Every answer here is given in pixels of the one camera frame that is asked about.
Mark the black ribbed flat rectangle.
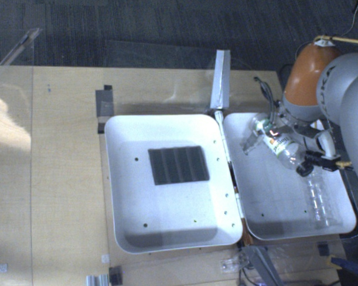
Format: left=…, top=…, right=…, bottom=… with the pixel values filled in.
left=147, top=144, right=211, bottom=186

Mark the clear bottle with green label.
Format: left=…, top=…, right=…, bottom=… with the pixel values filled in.
left=250, top=111, right=309, bottom=172

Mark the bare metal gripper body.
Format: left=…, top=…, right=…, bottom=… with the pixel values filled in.
left=267, top=105, right=303, bottom=137

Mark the white plastic tray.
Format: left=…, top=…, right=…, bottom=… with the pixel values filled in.
left=222, top=108, right=358, bottom=243
left=103, top=110, right=245, bottom=256

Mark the clear plastic bottle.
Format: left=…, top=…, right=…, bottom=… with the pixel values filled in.
left=304, top=169, right=340, bottom=230

